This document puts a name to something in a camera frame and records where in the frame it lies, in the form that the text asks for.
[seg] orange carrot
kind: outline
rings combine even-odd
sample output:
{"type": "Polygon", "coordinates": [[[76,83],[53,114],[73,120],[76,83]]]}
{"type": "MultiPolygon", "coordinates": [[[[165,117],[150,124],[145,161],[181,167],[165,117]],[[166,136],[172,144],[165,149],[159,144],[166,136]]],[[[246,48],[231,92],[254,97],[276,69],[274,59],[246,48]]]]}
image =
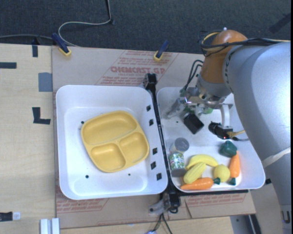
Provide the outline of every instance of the orange carrot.
{"type": "Polygon", "coordinates": [[[214,184],[214,180],[212,180],[210,177],[202,177],[198,178],[191,184],[184,184],[180,187],[182,190],[204,190],[211,188],[214,184]]]}
{"type": "Polygon", "coordinates": [[[235,178],[237,178],[240,175],[240,158],[238,151],[236,152],[236,155],[232,156],[230,160],[229,170],[230,177],[232,178],[229,181],[229,184],[235,185],[235,178]]]}

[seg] blue and yellow clamp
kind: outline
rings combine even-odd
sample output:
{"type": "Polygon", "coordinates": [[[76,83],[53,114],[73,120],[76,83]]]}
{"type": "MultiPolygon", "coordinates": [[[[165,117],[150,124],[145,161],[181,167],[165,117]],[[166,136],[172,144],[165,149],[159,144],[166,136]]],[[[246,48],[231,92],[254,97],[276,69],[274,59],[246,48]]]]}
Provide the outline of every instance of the blue and yellow clamp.
{"type": "Polygon", "coordinates": [[[169,41],[166,40],[163,45],[161,46],[161,48],[155,52],[154,56],[153,56],[153,60],[155,61],[160,61],[163,57],[163,52],[166,51],[168,49],[169,46],[169,41]]]}
{"type": "Polygon", "coordinates": [[[59,51],[64,54],[65,56],[69,56],[72,51],[66,46],[65,42],[61,37],[59,37],[56,33],[52,34],[52,39],[56,42],[56,44],[59,46],[59,51]]]}

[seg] black fabric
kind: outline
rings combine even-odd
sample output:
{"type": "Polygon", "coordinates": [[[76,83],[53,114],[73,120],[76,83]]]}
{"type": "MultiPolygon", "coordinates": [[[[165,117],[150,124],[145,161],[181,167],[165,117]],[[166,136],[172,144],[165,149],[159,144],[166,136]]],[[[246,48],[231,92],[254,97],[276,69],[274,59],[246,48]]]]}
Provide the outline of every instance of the black fabric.
{"type": "MultiPolygon", "coordinates": [[[[115,25],[67,25],[63,37],[98,48],[201,53],[200,31],[226,27],[248,38],[291,39],[291,0],[109,0],[115,25]]],[[[0,36],[51,37],[68,21],[108,19],[105,0],[0,0],[0,36]]],[[[33,38],[0,39],[31,44],[33,38]]],[[[41,44],[52,44],[42,39],[41,44]]]]}

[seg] yellow divided plate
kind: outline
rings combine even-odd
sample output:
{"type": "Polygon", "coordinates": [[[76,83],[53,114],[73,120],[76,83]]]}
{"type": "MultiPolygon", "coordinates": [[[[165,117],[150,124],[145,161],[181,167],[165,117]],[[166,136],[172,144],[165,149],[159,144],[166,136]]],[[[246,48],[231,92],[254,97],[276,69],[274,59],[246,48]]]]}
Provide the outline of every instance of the yellow divided plate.
{"type": "Polygon", "coordinates": [[[86,121],[81,129],[84,146],[98,169],[113,173],[143,161],[149,153],[147,138],[128,112],[114,111],[86,121]]]}

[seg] cardboard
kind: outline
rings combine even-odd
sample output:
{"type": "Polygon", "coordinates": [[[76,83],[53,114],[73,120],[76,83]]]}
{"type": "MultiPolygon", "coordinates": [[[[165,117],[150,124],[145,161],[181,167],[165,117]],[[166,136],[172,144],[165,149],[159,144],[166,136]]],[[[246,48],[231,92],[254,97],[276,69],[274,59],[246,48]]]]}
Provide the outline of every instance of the cardboard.
{"type": "MultiPolygon", "coordinates": [[[[155,52],[70,47],[72,54],[64,56],[52,48],[54,142],[57,161],[56,91],[64,85],[124,85],[139,86],[147,73],[157,74],[157,91],[163,87],[184,86],[196,59],[203,55],[164,53],[155,62],[155,52]]],[[[56,167],[56,214],[61,228],[90,227],[115,224],[155,222],[157,215],[149,206],[159,201],[159,195],[71,200],[59,187],[56,167]]],[[[255,213],[251,194],[219,194],[182,196],[178,213],[165,213],[167,220],[244,215],[255,213]]]]}

